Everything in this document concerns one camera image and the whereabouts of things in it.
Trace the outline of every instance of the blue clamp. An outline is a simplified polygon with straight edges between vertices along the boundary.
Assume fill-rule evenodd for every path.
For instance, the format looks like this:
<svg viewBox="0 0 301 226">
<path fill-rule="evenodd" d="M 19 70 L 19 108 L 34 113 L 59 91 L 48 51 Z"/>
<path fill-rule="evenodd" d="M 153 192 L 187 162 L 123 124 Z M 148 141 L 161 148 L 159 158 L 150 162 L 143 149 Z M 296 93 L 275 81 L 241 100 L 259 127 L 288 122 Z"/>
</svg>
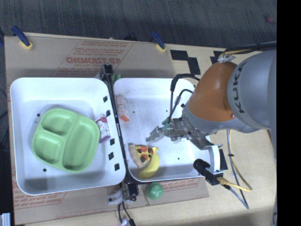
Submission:
<svg viewBox="0 0 301 226">
<path fill-rule="evenodd" d="M 4 32 L 0 27 L 0 47 L 4 47 Z"/>
<path fill-rule="evenodd" d="M 18 36 L 20 39 L 20 44 L 25 48 L 25 49 L 31 49 L 32 48 L 32 43 L 27 39 L 26 35 L 22 32 L 21 29 L 19 29 L 17 26 L 13 26 L 11 28 L 13 33 Z"/>
<path fill-rule="evenodd" d="M 151 37 L 156 41 L 157 45 L 156 47 L 161 51 L 161 52 L 165 52 L 166 47 L 164 45 L 164 42 L 161 38 L 161 36 L 156 33 L 155 31 L 151 31 L 150 33 Z"/>
</svg>

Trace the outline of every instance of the green ball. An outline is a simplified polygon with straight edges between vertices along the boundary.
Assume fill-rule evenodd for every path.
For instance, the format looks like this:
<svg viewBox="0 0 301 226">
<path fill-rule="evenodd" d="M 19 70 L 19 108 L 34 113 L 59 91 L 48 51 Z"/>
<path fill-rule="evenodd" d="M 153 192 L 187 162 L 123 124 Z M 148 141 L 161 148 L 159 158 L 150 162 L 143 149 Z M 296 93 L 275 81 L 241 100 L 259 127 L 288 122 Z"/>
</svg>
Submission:
<svg viewBox="0 0 301 226">
<path fill-rule="evenodd" d="M 146 195 L 152 199 L 157 200 L 162 197 L 164 189 L 158 182 L 152 182 L 146 187 Z"/>
</svg>

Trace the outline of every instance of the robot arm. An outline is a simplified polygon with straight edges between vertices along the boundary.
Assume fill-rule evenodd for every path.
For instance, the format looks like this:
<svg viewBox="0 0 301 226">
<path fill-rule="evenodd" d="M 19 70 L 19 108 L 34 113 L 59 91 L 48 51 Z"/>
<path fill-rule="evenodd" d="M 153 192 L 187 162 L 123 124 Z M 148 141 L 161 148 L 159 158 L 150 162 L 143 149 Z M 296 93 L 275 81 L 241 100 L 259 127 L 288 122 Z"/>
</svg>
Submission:
<svg viewBox="0 0 301 226">
<path fill-rule="evenodd" d="M 147 143 L 164 136 L 190 140 L 199 149 L 213 144 L 207 136 L 221 129 L 243 133 L 269 129 L 276 147 L 276 49 L 236 65 L 215 63 L 202 76 L 180 118 L 156 127 Z"/>
</svg>

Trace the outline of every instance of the yellow cable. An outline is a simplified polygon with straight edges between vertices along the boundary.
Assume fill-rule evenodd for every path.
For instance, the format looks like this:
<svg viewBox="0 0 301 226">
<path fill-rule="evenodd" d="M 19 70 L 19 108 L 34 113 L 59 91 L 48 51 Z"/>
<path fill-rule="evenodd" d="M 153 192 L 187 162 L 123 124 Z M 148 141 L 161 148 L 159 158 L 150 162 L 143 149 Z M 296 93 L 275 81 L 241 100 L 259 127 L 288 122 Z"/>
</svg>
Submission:
<svg viewBox="0 0 301 226">
<path fill-rule="evenodd" d="M 218 56 L 218 58 L 221 58 L 224 55 L 234 55 L 234 54 L 237 54 L 237 53 L 247 52 L 247 51 L 250 51 L 250 50 L 252 50 L 252 49 L 248 48 L 248 49 L 240 49 L 240 50 L 234 50 L 234 51 L 224 51 L 223 53 L 221 53 Z"/>
<path fill-rule="evenodd" d="M 231 130 L 229 130 L 229 148 L 230 148 L 230 151 L 232 151 L 232 149 L 231 149 L 231 140 L 230 140 L 231 137 L 230 137 L 230 135 L 231 135 Z M 241 190 L 244 190 L 244 191 L 247 191 L 247 192 L 252 191 L 251 186 L 248 184 L 248 182 L 243 178 L 243 176 L 242 176 L 241 173 L 239 172 L 239 170 L 238 170 L 238 168 L 237 168 L 237 166 L 236 166 L 236 164 L 235 164 L 235 162 L 234 162 L 234 158 L 232 158 L 232 163 L 233 163 L 233 166 L 234 166 L 236 172 L 238 173 L 239 177 L 241 178 L 241 180 L 243 180 L 243 182 L 246 184 L 246 186 L 247 186 L 248 188 L 244 188 L 244 187 L 241 187 L 241 186 L 239 186 L 239 185 L 237 185 L 237 184 L 234 184 L 234 183 L 228 181 L 227 179 L 225 179 L 225 178 L 223 178 L 223 177 L 218 177 L 218 178 L 217 178 L 217 180 L 219 181 L 219 183 L 220 183 L 220 184 L 224 184 L 224 185 L 234 186 L 234 187 L 236 187 L 236 188 L 238 188 L 238 189 L 241 189 Z"/>
</svg>

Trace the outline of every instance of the gray carpet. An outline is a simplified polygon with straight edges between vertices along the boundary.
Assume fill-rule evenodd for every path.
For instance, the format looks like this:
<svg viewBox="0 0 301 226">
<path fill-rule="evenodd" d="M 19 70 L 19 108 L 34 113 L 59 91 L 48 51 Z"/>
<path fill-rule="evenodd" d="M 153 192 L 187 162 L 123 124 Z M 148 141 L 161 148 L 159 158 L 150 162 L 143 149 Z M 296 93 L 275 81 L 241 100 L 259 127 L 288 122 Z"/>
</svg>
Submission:
<svg viewBox="0 0 301 226">
<path fill-rule="evenodd" d="M 124 39 L 133 33 L 149 41 L 232 48 L 277 40 L 277 0 L 0 0 L 0 27 L 25 32 Z M 271 16 L 273 22 L 266 21 Z M 6 90 L 4 50 L 0 86 Z M 0 95 L 0 115 L 6 99 Z M 0 140 L 7 118 L 0 121 Z"/>
</svg>

